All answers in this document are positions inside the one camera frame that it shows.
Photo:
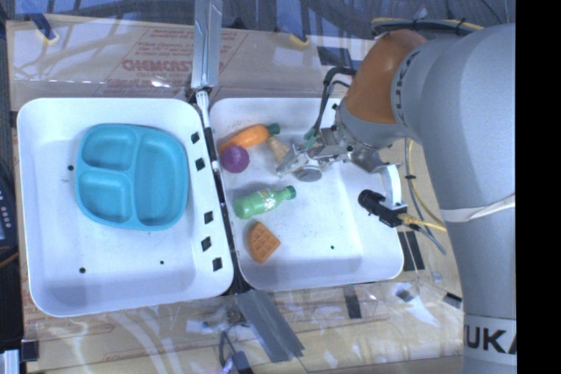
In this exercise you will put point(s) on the white plastic tray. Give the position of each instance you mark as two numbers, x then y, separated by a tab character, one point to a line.
324	232
131	267

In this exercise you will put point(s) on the purple grapes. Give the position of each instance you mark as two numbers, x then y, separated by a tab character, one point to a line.
235	159

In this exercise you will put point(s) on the blue divided plate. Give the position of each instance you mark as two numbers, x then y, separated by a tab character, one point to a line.
131	177

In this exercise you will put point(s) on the orange waffle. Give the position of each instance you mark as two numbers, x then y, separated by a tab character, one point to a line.
262	242

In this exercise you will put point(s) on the beige ice cream cone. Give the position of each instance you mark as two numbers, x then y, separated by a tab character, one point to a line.
278	148

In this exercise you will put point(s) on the black cylinder on white bracket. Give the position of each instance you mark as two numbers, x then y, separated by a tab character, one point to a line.
378	203

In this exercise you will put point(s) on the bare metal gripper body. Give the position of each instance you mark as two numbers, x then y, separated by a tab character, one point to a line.
329	149

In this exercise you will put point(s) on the brown cardboard board red print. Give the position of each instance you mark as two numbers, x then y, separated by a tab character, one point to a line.
280	57

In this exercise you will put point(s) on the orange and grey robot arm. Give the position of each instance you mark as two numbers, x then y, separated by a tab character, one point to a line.
464	109

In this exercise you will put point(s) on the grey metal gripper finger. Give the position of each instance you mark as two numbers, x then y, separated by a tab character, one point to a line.
289	160
307	175

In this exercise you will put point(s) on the orange carrot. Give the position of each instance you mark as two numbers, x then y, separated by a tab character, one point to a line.
247	136

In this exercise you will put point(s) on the green bottle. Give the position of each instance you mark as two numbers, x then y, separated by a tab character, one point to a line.
258	202

